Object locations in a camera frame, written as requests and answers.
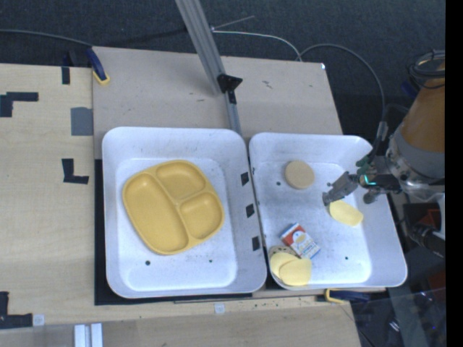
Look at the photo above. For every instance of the chocolate chip biscuit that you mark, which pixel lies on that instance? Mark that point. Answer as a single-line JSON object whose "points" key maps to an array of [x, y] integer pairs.
{"points": [[279, 249]]}

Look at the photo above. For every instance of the white plastic tray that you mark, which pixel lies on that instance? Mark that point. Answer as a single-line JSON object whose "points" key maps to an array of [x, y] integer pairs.
{"points": [[347, 251], [173, 269]]}

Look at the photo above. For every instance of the pale wood board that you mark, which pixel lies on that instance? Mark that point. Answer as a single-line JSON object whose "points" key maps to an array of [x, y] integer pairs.
{"points": [[282, 99]]}

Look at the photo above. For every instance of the yellow divided plate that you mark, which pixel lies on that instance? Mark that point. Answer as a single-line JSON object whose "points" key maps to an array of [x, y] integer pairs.
{"points": [[155, 208]]}

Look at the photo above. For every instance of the yellow round crisp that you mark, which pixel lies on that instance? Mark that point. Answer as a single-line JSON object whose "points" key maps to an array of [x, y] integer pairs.
{"points": [[297, 274], [276, 264]]}

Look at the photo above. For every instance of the tan round biscuit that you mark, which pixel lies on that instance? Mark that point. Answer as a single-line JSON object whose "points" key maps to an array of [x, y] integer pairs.
{"points": [[299, 175]]}

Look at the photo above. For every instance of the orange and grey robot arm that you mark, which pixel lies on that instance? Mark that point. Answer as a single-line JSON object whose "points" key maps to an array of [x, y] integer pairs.
{"points": [[425, 128]]}

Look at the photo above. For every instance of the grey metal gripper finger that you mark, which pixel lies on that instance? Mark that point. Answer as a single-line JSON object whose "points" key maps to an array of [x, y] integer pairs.
{"points": [[345, 191], [336, 187]]}

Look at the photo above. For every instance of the yellow oval crisp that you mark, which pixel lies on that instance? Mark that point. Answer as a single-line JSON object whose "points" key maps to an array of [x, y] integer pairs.
{"points": [[346, 213]]}

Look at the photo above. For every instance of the red and white carton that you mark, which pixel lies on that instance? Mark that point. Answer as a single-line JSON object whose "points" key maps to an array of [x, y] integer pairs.
{"points": [[302, 242]]}

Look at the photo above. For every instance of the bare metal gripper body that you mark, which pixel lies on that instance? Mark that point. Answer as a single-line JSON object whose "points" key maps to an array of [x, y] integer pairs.
{"points": [[405, 174]]}

